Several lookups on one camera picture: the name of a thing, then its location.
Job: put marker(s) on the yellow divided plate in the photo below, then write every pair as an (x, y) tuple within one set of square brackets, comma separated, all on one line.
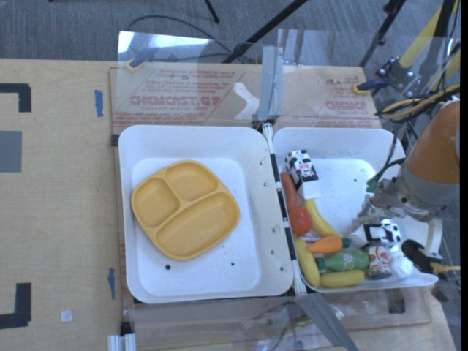
[(186, 210)]

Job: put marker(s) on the orange carrot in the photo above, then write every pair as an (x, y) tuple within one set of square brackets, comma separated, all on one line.
[(327, 244)]

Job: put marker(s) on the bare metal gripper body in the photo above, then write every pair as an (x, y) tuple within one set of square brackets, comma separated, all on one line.
[(393, 196)]

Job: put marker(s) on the thin black and white rod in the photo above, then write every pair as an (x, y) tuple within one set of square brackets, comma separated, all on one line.
[(281, 199)]

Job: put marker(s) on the red tomato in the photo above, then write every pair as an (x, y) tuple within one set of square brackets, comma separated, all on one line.
[(300, 220)]

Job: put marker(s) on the white plastic tray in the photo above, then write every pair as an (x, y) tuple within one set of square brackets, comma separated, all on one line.
[(340, 148), (204, 283)]

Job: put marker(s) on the brown cardboard board red print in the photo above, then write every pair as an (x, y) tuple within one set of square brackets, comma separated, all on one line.
[(175, 101)]

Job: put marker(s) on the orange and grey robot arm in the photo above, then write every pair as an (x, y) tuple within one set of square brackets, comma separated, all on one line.
[(433, 148)]

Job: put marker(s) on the orange red sausage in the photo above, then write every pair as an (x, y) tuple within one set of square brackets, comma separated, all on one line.
[(289, 192)]

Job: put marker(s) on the small can orange print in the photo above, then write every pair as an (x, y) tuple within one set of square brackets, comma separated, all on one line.
[(378, 263)]

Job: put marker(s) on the cow print milk carton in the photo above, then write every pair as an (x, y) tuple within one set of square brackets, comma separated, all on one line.
[(384, 232), (303, 168)]

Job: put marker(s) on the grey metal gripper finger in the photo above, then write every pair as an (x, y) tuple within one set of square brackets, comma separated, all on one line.
[(367, 207), (391, 216)]

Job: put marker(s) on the yellow banana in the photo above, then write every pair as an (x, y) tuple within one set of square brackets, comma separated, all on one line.
[(342, 278), (320, 221), (309, 263)]

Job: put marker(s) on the green plastic bottle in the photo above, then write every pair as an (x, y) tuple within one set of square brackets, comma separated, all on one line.
[(347, 261)]

